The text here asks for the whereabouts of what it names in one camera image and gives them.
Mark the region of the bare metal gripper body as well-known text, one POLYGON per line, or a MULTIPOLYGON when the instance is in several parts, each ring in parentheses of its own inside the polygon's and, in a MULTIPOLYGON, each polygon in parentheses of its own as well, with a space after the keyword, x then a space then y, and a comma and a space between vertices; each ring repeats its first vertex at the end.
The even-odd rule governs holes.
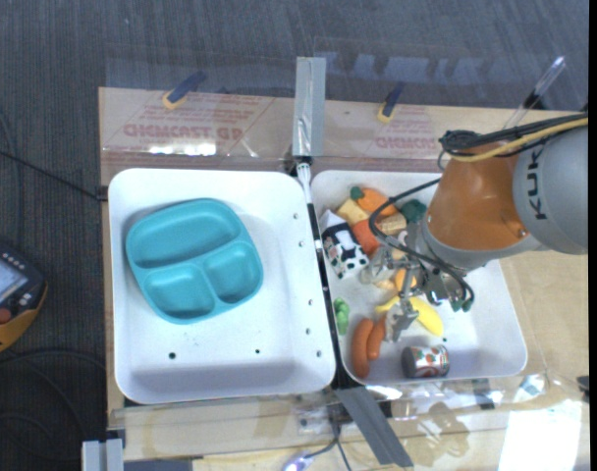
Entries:
POLYGON ((423 296, 433 306, 464 309, 464 279, 460 274, 418 261, 408 261, 405 268, 405 301, 423 296))

